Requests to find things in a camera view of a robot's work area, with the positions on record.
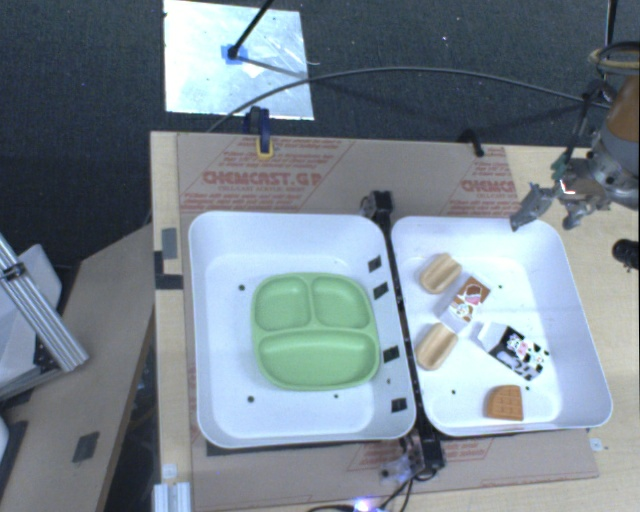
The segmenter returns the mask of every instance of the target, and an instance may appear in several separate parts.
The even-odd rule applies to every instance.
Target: tan cylindrical object
[[[607,116],[607,128],[622,140],[638,142],[638,75],[629,76]]]

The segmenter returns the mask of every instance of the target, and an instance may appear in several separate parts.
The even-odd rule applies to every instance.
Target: snack package
[[[549,359],[547,350],[526,340],[524,335],[508,325],[488,322],[482,327],[478,339],[490,355],[525,380],[538,377]]]
[[[460,332],[471,323],[478,308],[487,299],[491,288],[477,277],[469,277],[440,315],[440,320],[454,332]]]

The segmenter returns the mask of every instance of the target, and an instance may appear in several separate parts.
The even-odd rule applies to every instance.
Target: robotic hand
[[[551,166],[554,171],[553,187],[542,188],[531,184],[520,210],[511,216],[514,231],[544,214],[555,199],[567,210],[562,223],[565,229],[578,226],[583,217],[597,210],[608,210],[612,202],[638,210],[639,66],[638,61],[603,60],[616,51],[640,53],[640,45],[617,43],[590,55],[590,60],[601,72],[618,72],[627,75],[627,78],[617,94],[606,80],[592,84],[590,91],[584,95],[580,122],[572,140],[567,150]],[[615,96],[609,114],[594,135],[587,158],[571,158],[589,105],[600,95]],[[638,243],[624,242],[624,248],[616,244],[614,257],[637,269]]]

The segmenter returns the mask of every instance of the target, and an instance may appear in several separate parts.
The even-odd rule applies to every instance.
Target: metal pole
[[[258,11],[258,14],[256,14],[255,18],[253,18],[253,20],[251,20],[251,23],[249,23],[249,26],[242,33],[242,35],[240,36],[240,39],[238,39],[238,42],[236,44],[234,44],[231,48],[229,48],[229,50],[227,51],[227,57],[229,57],[230,59],[236,59],[238,57],[238,52],[240,51],[240,47],[242,46],[242,43],[244,43],[245,39],[247,37],[249,37],[249,34],[251,34],[253,29],[256,27],[258,22],[262,19],[264,14],[267,12],[267,9],[269,9],[269,7],[271,7],[271,4],[273,2],[274,2],[274,0],[267,0],[262,5],[262,7],[260,7],[260,10]]]

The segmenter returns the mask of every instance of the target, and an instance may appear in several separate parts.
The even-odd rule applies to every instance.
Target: green plate
[[[264,376],[298,391],[357,386],[380,365],[373,310],[362,287],[344,276],[272,276],[251,304],[253,349]]]

